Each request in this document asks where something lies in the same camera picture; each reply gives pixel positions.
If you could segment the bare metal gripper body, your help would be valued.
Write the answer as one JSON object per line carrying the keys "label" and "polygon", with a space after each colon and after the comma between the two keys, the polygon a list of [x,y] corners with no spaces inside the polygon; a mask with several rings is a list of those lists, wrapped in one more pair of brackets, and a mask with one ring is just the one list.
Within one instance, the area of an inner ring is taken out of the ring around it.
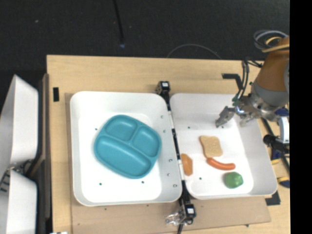
{"label": "bare metal gripper body", "polygon": [[273,107],[258,96],[243,96],[235,107],[235,112],[241,121],[251,121],[263,118],[268,121],[277,121],[277,107]]}

